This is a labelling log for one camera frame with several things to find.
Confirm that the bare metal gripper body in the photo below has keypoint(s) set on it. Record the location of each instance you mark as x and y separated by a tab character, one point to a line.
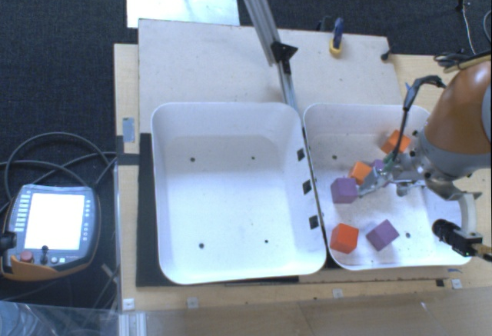
407	173

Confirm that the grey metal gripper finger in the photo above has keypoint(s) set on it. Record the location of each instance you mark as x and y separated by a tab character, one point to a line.
378	174
369	188

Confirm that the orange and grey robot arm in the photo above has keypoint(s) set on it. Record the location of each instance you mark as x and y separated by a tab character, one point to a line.
457	107

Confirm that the purple cube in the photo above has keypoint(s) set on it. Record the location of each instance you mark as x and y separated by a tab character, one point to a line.
382	235
343	191
377	164

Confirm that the orange cube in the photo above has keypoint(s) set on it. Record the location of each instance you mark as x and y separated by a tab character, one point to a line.
344	238
393	142
360	171

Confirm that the white plastic tray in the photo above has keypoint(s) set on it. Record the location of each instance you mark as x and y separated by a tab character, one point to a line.
230	203
407	211

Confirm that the thin black and white rod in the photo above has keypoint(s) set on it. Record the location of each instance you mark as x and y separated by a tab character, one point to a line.
311	173

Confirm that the pale wood board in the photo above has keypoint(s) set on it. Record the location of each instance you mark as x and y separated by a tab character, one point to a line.
215	65

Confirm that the black cylinder on white bracket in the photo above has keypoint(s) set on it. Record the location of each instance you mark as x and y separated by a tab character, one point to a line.
455	236

